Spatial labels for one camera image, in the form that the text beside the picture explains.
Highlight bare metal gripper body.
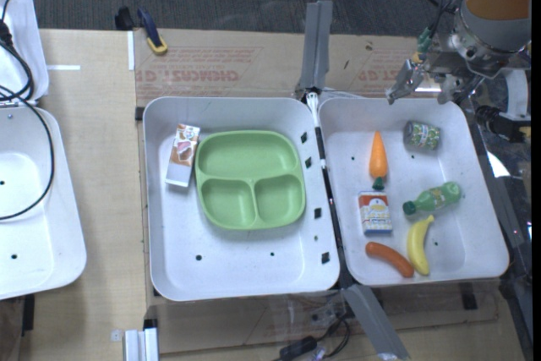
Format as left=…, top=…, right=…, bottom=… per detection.
left=422, top=25, right=533, bottom=93

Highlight grey can with green print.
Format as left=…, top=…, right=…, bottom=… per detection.
left=402, top=120, right=442, bottom=152

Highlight orange carrot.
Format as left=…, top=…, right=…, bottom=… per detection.
left=368, top=130, right=390, bottom=191

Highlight green plastic bottle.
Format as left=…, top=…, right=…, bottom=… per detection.
left=402, top=181, right=463, bottom=217

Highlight orange and white carton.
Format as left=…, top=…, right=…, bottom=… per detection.
left=357, top=190, right=394, bottom=236

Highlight white plastic tray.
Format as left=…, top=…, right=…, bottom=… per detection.
left=142, top=96, right=342, bottom=303
left=0, top=0, right=50, bottom=107
left=0, top=105, right=88, bottom=302
left=317, top=96, right=511, bottom=288

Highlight brown cardboard board, red print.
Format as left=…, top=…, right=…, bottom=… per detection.
left=132, top=27, right=500, bottom=354

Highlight yellow banana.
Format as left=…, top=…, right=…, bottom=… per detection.
left=406, top=214, right=436, bottom=277

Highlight green divided plate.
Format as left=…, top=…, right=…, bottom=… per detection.
left=194, top=129, right=308, bottom=231

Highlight orange sausage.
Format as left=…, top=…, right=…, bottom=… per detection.
left=364, top=240, right=416, bottom=279

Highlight white and brown carton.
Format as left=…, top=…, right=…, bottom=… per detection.
left=164, top=123, right=201, bottom=189

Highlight black cylinder on white bracket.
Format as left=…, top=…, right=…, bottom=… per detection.
left=475, top=69, right=532, bottom=143

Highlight black block with thin wires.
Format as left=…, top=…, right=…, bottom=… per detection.
left=279, top=335, right=319, bottom=361

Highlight black cable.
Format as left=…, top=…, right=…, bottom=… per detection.
left=0, top=0, right=57, bottom=222

